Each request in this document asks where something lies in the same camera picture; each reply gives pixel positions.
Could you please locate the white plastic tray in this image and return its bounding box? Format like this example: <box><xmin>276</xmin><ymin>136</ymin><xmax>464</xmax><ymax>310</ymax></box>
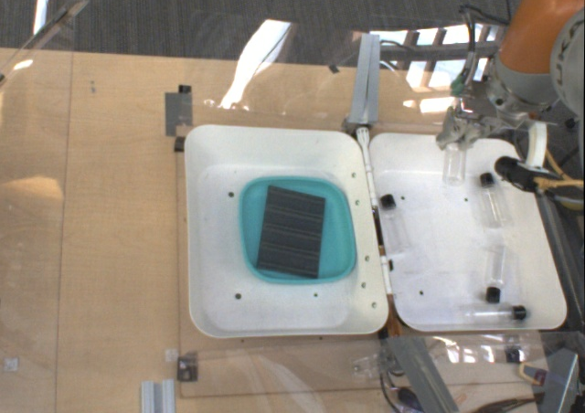
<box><xmin>367</xmin><ymin>132</ymin><xmax>569</xmax><ymax>333</ymax></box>
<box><xmin>183</xmin><ymin>123</ymin><xmax>390</xmax><ymax>339</ymax></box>

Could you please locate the clear bottle with black cap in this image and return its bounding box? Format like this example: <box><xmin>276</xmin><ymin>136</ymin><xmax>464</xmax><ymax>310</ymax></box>
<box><xmin>484</xmin><ymin>243</ymin><xmax>509</xmax><ymax>304</ymax></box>
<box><xmin>479</xmin><ymin>172</ymin><xmax>511</xmax><ymax>228</ymax></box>
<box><xmin>379</xmin><ymin>193</ymin><xmax>411</xmax><ymax>256</ymax></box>
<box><xmin>463</xmin><ymin>304</ymin><xmax>528</xmax><ymax>323</ymax></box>

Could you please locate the clear plastic bottle without cap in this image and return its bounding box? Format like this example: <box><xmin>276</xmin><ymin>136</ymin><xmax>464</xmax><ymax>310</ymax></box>
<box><xmin>441</xmin><ymin>141</ymin><xmax>469</xmax><ymax>187</ymax></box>
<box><xmin>350</xmin><ymin>351</ymin><xmax>397</xmax><ymax>379</ymax></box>

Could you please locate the black cylinder on white bracket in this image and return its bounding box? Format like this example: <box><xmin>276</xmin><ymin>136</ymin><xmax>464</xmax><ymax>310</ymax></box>
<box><xmin>494</xmin><ymin>122</ymin><xmax>548</xmax><ymax>194</ymax></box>

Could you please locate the teal plate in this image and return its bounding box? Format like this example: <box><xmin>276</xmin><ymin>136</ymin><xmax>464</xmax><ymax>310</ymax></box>
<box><xmin>238</xmin><ymin>175</ymin><xmax>358</xmax><ymax>286</ymax></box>

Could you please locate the dark striped flat block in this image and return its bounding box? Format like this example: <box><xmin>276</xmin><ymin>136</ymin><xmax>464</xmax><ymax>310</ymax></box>
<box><xmin>255</xmin><ymin>185</ymin><xmax>327</xmax><ymax>281</ymax></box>

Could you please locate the thin black and white rod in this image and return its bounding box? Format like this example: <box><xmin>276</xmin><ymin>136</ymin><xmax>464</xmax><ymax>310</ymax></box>
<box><xmin>355</xmin><ymin>126</ymin><xmax>396</xmax><ymax>301</ymax></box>

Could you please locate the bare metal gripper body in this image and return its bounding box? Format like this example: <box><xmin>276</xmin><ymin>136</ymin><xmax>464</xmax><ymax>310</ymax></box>
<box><xmin>450</xmin><ymin>80</ymin><xmax>537</xmax><ymax>134</ymax></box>

